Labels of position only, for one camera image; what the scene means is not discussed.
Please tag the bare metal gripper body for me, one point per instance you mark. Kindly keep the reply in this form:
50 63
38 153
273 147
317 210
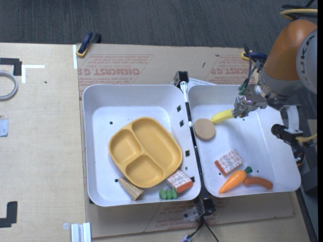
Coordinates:
255 99

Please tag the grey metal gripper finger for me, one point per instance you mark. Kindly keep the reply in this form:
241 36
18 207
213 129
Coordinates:
237 110
246 112

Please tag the yellow banana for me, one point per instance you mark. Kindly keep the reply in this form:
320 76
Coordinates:
222 116

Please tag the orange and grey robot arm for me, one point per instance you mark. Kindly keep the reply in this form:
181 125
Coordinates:
285 57

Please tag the white plastic tray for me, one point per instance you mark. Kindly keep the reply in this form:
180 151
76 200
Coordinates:
252 140
101 160

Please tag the round tan biscuit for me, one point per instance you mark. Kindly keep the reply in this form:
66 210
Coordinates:
204 129

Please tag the white paper sheet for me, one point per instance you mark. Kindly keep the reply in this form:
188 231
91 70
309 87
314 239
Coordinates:
199 81

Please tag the thin black and white rod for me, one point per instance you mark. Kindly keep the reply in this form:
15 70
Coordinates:
193 132

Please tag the orange and white carton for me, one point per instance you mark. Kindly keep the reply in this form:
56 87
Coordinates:
229 161
179 181

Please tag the orange carrot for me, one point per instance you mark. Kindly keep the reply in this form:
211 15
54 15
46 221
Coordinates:
233 181

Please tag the orange sausage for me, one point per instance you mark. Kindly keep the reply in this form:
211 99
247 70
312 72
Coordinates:
260 182

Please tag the brown cardboard board red print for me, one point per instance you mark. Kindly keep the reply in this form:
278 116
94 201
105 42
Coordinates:
151 64

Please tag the yellow divided plate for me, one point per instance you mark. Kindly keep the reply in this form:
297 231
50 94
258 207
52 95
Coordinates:
146 150

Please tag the green pea pod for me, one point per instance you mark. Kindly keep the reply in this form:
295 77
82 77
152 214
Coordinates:
168 194

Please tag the grey tape roll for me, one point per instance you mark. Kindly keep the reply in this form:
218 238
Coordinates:
15 87

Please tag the black cylinder on white bracket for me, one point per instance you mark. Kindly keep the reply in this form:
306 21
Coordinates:
285 133

